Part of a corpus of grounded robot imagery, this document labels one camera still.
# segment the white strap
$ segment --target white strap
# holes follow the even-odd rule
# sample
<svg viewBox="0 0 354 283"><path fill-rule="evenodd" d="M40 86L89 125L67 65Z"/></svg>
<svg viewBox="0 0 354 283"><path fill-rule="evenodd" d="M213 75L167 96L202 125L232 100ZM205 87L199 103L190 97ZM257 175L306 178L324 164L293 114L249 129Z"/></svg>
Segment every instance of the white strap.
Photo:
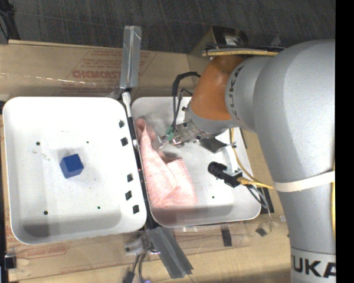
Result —
<svg viewBox="0 0 354 283"><path fill-rule="evenodd" d="M296 182L274 182L274 188L279 192L296 192L332 183L335 177L336 172L331 171Z"/></svg>

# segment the duct tape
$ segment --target duct tape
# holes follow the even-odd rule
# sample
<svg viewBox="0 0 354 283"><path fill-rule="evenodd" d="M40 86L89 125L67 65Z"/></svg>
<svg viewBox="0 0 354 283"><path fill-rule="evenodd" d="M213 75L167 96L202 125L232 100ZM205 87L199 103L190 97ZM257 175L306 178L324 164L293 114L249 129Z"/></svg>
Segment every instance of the duct tape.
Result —
<svg viewBox="0 0 354 283"><path fill-rule="evenodd" d="M278 192L296 192L332 183L335 178L336 171L331 171L295 182L274 182L274 188Z"/></svg>

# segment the white tray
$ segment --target white tray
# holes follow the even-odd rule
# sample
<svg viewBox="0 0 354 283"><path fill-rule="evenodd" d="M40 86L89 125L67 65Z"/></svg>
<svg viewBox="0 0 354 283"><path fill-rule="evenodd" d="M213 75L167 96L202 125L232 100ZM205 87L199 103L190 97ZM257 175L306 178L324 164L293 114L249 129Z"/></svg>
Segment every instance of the white tray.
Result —
<svg viewBox="0 0 354 283"><path fill-rule="evenodd" d="M181 108L187 106L190 98L183 98ZM165 134L173 122L172 97L142 97L134 101L132 113L135 119L142 117L155 129L156 134ZM183 121L184 112L180 110L177 123ZM243 165L252 174L249 159L241 140L239 129L236 129L235 140L237 153ZM228 132L217 137L229 143ZM154 219L162 226L179 227L207 225L213 223L243 221L255 218L261 210L260 204L244 186L232 188L223 180L208 173L211 162L226 164L223 153L213 154L196 143L187 143L178 149L168 145L164 153L183 158L193 180L198 204L191 208L155 208L151 204Z"/></svg>
<svg viewBox="0 0 354 283"><path fill-rule="evenodd" d="M46 243L133 232L144 225L142 188L119 102L17 97L5 104L3 120L11 226L18 240ZM123 138L128 145L122 146ZM84 170L66 179L59 163L75 153Z"/></svg>

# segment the gray carpet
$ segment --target gray carpet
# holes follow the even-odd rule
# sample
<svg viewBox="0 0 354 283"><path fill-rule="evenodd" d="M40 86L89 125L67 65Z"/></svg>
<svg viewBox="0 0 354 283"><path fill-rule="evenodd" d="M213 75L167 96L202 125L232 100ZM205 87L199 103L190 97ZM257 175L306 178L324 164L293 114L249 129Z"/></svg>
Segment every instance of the gray carpet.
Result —
<svg viewBox="0 0 354 283"><path fill-rule="evenodd" d="M170 52L190 52L212 25L239 28L255 45L335 37L336 0L9 1L21 38L32 41L121 47L125 25L142 27L144 50Z"/></svg>

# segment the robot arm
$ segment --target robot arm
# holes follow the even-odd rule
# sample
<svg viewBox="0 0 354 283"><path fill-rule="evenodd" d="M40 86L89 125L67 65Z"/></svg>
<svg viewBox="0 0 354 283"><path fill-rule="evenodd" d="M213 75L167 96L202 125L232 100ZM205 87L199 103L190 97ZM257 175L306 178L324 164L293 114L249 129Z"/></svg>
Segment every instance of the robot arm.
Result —
<svg viewBox="0 0 354 283"><path fill-rule="evenodd" d="M173 142L215 142L215 136L231 127L257 133L278 185L297 181L304 185L311 177L332 171L335 41L305 42L275 57L214 58ZM285 189L280 188L278 195L289 227L291 281L336 282L331 184Z"/></svg>

